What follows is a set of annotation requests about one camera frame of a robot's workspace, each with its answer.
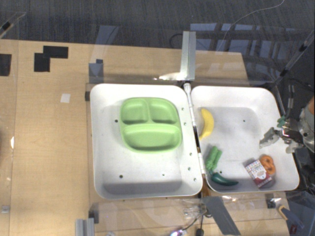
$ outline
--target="wooden table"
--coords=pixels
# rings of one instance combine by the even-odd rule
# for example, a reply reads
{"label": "wooden table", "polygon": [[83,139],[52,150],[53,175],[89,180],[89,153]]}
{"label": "wooden table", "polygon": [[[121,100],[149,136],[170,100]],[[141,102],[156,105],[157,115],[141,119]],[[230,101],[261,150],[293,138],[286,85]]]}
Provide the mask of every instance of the wooden table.
{"label": "wooden table", "polygon": [[[44,45],[69,47],[68,59],[51,59],[49,73],[34,72],[34,53],[42,53]],[[0,214],[0,234],[74,235],[75,220],[88,217],[90,198],[93,198],[90,197],[93,183],[89,182],[91,169],[88,166],[84,98],[89,81],[89,62],[103,59],[104,75],[110,78],[121,77],[121,74],[130,78],[138,75],[158,78],[159,75],[179,71],[181,50],[1,40],[0,53],[4,52],[11,53],[13,59],[17,58],[19,69],[12,185],[11,191],[0,190],[1,203],[10,204],[11,210],[8,214]],[[197,76],[247,79],[242,57],[238,54],[198,52],[196,65]],[[13,85],[13,76],[11,73],[9,77],[0,78],[0,83]],[[71,95],[69,103],[61,103],[64,93]],[[7,106],[10,104],[10,100],[4,103]],[[10,164],[2,160],[3,155],[0,154],[0,170]],[[7,177],[0,176],[1,185]],[[243,235],[288,235],[286,223],[275,209],[262,206],[253,210],[248,206],[251,197],[247,198],[244,201],[245,210],[231,212]],[[131,212],[133,215],[140,212],[142,215],[139,217],[143,221],[147,218],[143,216],[145,210],[131,209]],[[163,208],[156,212],[164,213]],[[169,226],[162,226],[164,223],[147,221],[142,228],[124,225],[124,228],[118,227],[115,233],[117,236],[167,235],[178,226],[176,223],[172,226],[168,221],[166,224]],[[221,235],[212,218],[205,219],[203,228],[205,235]],[[193,230],[194,227],[189,230],[189,235],[194,235]],[[96,235],[106,233],[99,229]]]}

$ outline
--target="yellow banana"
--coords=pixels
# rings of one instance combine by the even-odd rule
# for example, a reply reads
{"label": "yellow banana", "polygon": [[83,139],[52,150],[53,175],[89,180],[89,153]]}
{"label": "yellow banana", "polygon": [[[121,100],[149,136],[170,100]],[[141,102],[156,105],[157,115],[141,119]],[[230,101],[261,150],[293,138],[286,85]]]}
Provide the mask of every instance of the yellow banana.
{"label": "yellow banana", "polygon": [[206,136],[209,136],[212,133],[213,128],[215,126],[215,121],[213,119],[213,116],[208,110],[202,108],[201,115],[203,117],[203,129],[202,129],[201,135],[199,136],[200,140],[202,138],[205,138]]}

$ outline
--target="orange donut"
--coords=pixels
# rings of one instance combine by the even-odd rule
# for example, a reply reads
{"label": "orange donut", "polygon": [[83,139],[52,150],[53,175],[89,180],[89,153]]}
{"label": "orange donut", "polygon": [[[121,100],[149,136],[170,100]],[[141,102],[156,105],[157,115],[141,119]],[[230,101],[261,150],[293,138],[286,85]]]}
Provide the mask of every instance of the orange donut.
{"label": "orange donut", "polygon": [[260,158],[260,162],[261,162],[262,166],[265,168],[266,172],[269,175],[272,175],[272,174],[276,173],[276,167],[274,165],[274,160],[272,159],[271,156],[263,155]]}

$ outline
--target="red and white carton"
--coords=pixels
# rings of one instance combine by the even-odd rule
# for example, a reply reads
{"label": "red and white carton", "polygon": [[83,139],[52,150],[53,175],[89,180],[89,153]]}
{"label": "red and white carton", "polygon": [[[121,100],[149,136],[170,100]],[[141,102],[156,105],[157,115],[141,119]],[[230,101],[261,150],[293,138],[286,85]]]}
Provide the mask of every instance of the red and white carton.
{"label": "red and white carton", "polygon": [[258,188],[264,186],[272,180],[271,176],[266,172],[259,160],[252,162],[246,166],[245,169],[250,174]]}

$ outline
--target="green divided plate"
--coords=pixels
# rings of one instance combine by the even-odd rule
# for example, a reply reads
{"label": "green divided plate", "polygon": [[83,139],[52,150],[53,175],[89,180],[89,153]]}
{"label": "green divided plate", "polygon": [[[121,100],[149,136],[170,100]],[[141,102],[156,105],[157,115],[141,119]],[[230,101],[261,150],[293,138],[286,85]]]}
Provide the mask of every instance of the green divided plate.
{"label": "green divided plate", "polygon": [[182,142],[177,110],[161,98],[125,100],[120,108],[120,130],[124,144],[132,151],[171,151]]}

